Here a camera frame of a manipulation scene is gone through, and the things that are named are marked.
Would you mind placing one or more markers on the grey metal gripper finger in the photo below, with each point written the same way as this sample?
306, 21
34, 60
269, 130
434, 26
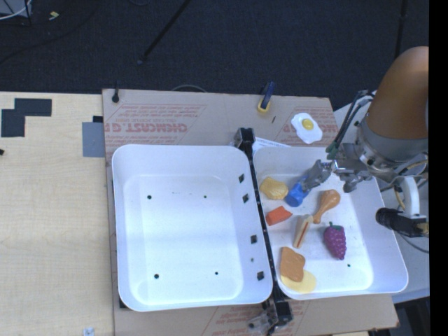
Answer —
318, 174
351, 185

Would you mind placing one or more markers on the brown cardboard board red print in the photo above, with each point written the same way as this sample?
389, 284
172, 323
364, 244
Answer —
210, 117

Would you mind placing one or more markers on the brown toast slice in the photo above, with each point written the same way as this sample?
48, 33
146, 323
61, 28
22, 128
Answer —
291, 262

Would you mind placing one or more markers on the white plastic tray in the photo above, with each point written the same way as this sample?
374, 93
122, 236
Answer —
353, 268
182, 229

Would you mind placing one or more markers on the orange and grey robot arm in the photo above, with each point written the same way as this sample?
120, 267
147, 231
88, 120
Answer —
399, 100

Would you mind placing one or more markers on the pale yellow round disc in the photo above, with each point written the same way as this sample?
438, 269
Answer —
308, 283

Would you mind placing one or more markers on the white and yellow fried egg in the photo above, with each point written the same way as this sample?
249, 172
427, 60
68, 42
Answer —
307, 129

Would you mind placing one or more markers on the blue toy cup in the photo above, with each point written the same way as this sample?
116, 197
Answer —
295, 196

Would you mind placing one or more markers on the white paper sheet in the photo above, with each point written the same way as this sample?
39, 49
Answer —
269, 143

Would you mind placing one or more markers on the purple grapes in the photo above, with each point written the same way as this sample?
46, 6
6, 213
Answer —
335, 241

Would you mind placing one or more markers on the black cylinder on white bracket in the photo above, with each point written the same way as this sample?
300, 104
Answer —
392, 218

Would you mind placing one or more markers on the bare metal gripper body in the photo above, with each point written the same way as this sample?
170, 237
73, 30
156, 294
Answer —
353, 163

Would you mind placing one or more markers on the orange wedge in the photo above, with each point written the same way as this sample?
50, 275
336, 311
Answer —
277, 216

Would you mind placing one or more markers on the thin black and white rod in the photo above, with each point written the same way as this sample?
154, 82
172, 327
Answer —
260, 205

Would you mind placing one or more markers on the yellow potato crisp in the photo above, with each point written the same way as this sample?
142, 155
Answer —
273, 188

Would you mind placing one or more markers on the beige sandwich wedge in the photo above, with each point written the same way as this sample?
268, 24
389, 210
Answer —
301, 231

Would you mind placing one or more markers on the brown chicken drumstick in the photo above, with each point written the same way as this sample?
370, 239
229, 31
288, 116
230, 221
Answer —
327, 201

